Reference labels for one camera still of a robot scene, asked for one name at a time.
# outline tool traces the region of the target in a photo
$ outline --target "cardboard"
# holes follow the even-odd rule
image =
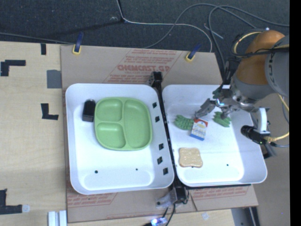
[[[162,87],[169,84],[220,84],[222,79],[213,53],[197,52],[191,62],[188,51],[110,48],[82,46],[72,53],[72,46],[61,46],[63,121],[66,162],[68,222],[162,215],[156,199],[168,188],[112,194],[82,195],[70,184],[65,92],[75,83],[148,84],[152,71],[163,74]],[[253,186],[202,188],[190,190],[187,204],[178,205],[176,213],[256,206]]]

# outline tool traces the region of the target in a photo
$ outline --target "green plate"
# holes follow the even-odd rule
[[[152,140],[149,109],[137,99],[108,97],[98,101],[94,126],[98,142],[112,150],[141,150]]]

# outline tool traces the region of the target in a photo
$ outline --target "bread slice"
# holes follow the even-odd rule
[[[197,148],[186,148],[181,147],[179,149],[179,164],[181,167],[196,167],[200,168],[203,166],[203,160],[200,152]]]

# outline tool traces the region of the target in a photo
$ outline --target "dark background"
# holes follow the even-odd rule
[[[267,27],[289,34],[290,0],[120,0],[123,18],[152,24],[173,24],[195,4],[201,5],[186,10],[177,23],[207,33],[221,73],[225,61],[231,58],[230,48],[237,35]],[[222,38],[212,37],[204,25]],[[184,25],[175,26],[156,44],[170,28],[125,23],[116,0],[0,0],[2,41],[75,43],[83,32],[83,45],[188,51],[200,43],[199,51],[210,51],[209,39],[198,29]],[[247,43],[246,39],[240,44],[240,52]]]

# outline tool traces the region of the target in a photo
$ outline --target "white tray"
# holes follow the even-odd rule
[[[193,118],[194,112],[219,85],[169,85],[163,90],[164,106],[170,139],[179,179],[187,186],[222,186],[255,184],[265,180],[267,169],[260,146],[240,133],[244,125],[253,125],[250,114],[244,111],[230,114],[230,127],[215,123],[212,118],[215,108],[203,118],[209,121],[205,140],[189,136],[189,131],[174,125],[176,116]],[[200,150],[201,168],[181,167],[179,149],[196,147]]]
[[[144,102],[152,121],[151,144],[138,151],[102,147],[94,123],[82,120],[84,102],[106,97],[131,97]],[[164,123],[156,91],[147,85],[73,84],[66,91],[70,177],[81,194],[165,188],[174,180]]]

